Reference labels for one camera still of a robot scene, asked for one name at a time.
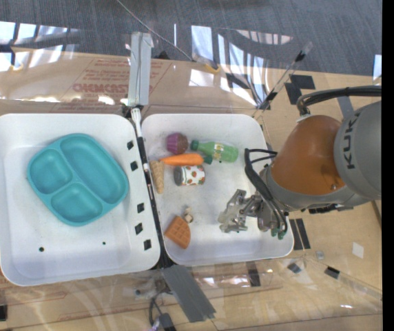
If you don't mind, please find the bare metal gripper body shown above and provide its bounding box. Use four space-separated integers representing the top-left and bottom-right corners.
243 194 284 233

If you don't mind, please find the white plastic tray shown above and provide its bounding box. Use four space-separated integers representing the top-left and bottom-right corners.
0 112 161 287
141 112 295 268

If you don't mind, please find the small beige mushroom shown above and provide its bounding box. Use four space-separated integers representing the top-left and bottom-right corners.
182 205 196 224

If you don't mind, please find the green bottle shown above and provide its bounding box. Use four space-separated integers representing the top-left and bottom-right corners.
189 139 240 164

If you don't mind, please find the strawberry print can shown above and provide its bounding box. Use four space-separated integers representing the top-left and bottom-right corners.
173 163 207 188

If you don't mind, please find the orange waffle slice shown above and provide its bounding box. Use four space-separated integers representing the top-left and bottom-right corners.
163 214 192 250

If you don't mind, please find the orange carrot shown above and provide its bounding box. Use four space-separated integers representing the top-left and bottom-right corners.
158 152 214 167

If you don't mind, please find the beige ice cream cone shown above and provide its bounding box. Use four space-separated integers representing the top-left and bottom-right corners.
149 159 166 195

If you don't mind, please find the purple and brown cupcake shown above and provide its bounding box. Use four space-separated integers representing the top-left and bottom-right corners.
165 132 189 156

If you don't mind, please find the blue divided plate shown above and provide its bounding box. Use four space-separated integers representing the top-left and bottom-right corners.
26 132 130 228

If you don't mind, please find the brown cardboard board red print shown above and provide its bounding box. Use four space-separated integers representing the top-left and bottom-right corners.
0 51 382 331

